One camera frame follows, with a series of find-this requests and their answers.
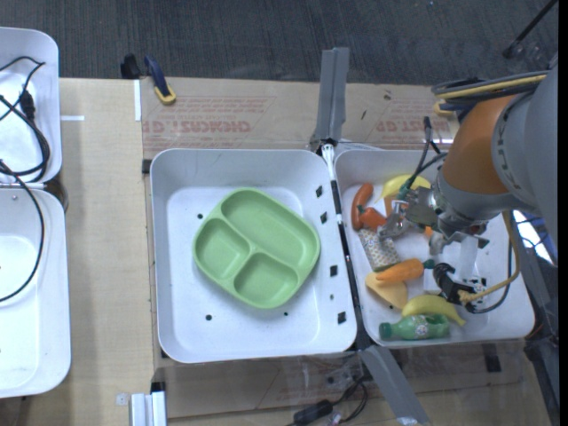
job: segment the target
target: yellow banana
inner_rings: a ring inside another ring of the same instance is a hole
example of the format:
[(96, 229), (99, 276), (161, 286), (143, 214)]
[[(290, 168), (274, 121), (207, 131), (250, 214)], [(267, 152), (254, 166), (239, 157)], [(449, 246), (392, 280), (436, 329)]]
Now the yellow banana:
[(416, 314), (444, 314), (447, 318), (455, 320), (460, 327), (465, 324), (465, 320), (458, 315), (455, 306), (448, 303), (441, 296), (436, 295), (413, 296), (406, 302), (401, 314), (402, 317), (414, 316)]

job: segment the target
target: dark floor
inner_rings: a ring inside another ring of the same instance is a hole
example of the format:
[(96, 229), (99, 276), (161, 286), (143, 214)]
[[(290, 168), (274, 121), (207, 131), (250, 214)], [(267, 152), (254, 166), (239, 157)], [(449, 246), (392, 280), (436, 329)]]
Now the dark floor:
[(321, 51), (347, 46), (350, 82), (433, 84), (545, 69), (558, 4), (501, 52), (548, 1), (0, 0), (0, 26), (51, 35), (62, 77), (119, 78), (132, 52), (170, 76), (317, 82)]

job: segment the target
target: green divided plate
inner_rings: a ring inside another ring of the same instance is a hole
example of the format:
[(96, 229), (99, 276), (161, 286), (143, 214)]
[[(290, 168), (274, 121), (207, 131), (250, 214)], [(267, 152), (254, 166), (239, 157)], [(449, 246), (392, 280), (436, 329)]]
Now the green divided plate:
[(221, 288), (246, 304), (275, 308), (302, 286), (320, 238), (295, 211), (255, 188), (232, 191), (193, 239), (193, 259)]

